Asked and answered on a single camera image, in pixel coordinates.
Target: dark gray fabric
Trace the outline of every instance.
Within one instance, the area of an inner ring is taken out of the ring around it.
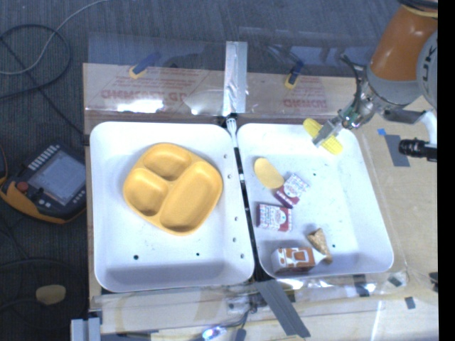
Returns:
[[[98,0],[0,0],[0,34],[20,24],[57,28],[72,13],[94,1]],[[337,61],[336,54],[347,51],[353,61],[366,63],[397,7],[396,0],[119,0],[93,6],[70,19],[60,30],[72,54],[64,74],[41,90],[15,94],[0,101],[0,145],[9,170],[16,171],[30,153],[54,139],[62,139],[79,153],[84,152],[80,133],[83,128],[82,64],[89,62],[90,54],[113,63],[125,59],[124,50],[115,45],[118,40],[114,39],[109,50],[108,45],[102,41],[97,45],[96,40],[90,47],[90,39],[97,34],[98,37],[123,35],[220,44],[243,40],[249,46],[249,70],[285,74],[289,66],[264,53],[267,45],[279,44],[286,49],[297,47],[299,56],[307,59],[305,73],[308,75],[351,76],[349,69]],[[29,27],[2,36],[0,70],[20,68],[11,50],[25,66],[30,65],[41,51],[47,34],[42,29]],[[204,63],[206,67],[223,68],[220,57],[213,54],[211,58],[212,61]],[[53,40],[40,66],[32,72],[34,80],[49,80],[59,72],[65,59],[63,43]],[[0,75],[0,96],[32,86],[33,80],[27,75]],[[0,264],[18,258],[11,240],[3,235],[7,226],[29,257],[64,261],[87,282],[86,215],[58,226],[27,218],[3,201],[0,201],[0,214]],[[23,274],[32,275],[30,270],[24,270]],[[27,288],[20,280],[20,272],[1,272],[1,294],[11,295],[20,290],[22,297],[33,297],[33,287]],[[61,313],[62,322],[65,316],[75,317],[80,300],[88,295],[87,284],[76,291],[74,298],[63,305],[66,310]],[[22,307],[18,310],[44,326],[49,326],[49,320],[53,319],[39,309]],[[11,309],[0,312],[0,340],[69,339],[69,328],[37,333],[24,325],[23,319]]]

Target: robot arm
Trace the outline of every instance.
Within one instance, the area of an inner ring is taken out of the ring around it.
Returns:
[[[432,110],[404,110],[422,95],[437,110],[437,1],[398,1],[402,5],[387,25],[368,66],[341,57],[355,73],[356,91],[352,102],[323,125],[313,139],[316,146],[343,128],[351,130],[368,123],[378,113],[389,121],[423,122],[430,141],[406,141],[400,144],[400,151],[437,161],[437,123]]]

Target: small box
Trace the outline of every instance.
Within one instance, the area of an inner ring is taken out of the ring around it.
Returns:
[[[272,253],[274,273],[304,273],[315,267],[324,255],[311,247],[280,247]]]
[[[287,207],[265,205],[257,206],[257,226],[262,229],[291,231],[291,210]]]
[[[275,193],[275,198],[288,208],[293,208],[299,201],[303,192],[309,189],[309,185],[305,183],[298,175],[292,173],[286,179],[284,184],[278,188]]]

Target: white tray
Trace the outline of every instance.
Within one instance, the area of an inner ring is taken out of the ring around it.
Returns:
[[[323,261],[296,278],[367,274],[387,271],[393,250],[370,182],[358,141],[342,130],[337,156],[316,148],[302,125],[246,124],[237,132],[255,239],[262,268],[275,278],[270,255],[278,247],[311,246],[306,236],[321,227],[333,263]],[[297,174],[310,188],[292,209],[292,230],[277,232],[256,227],[258,203],[280,205],[273,190],[257,179],[253,164],[267,158],[286,179]]]
[[[176,236],[124,201],[132,166],[151,145],[181,145],[214,165],[223,192],[193,234]],[[90,134],[95,276],[113,292],[233,285],[254,270],[252,246],[229,133],[210,124],[105,122]]]

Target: white cable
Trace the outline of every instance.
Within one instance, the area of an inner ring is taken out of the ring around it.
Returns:
[[[50,35],[48,41],[46,42],[46,44],[44,45],[44,48],[43,50],[41,51],[40,55],[38,56],[38,59],[34,62],[34,64],[32,64],[31,66],[27,67],[25,70],[20,70],[20,71],[15,71],[15,72],[7,72],[7,71],[1,71],[0,70],[0,74],[2,75],[20,75],[22,73],[25,73],[25,72],[28,72],[29,70],[31,70],[32,68],[34,68],[38,63],[39,61],[41,60],[41,58],[43,58],[44,56],[44,52],[46,51],[46,49],[48,48],[49,46],[49,43],[50,41],[52,40],[52,38],[56,35],[56,33],[72,18],[74,18],[76,15],[78,15],[79,13],[82,13],[84,10],[87,10],[88,8],[91,8],[92,6],[94,5],[98,5],[98,4],[101,4],[101,3],[104,3],[106,1],[114,1],[114,0],[98,0],[98,1],[95,1],[91,4],[88,4],[87,6],[84,6],[83,8],[77,10],[75,13],[72,13],[69,17],[67,17],[56,29],[55,31],[52,32],[52,34]]]

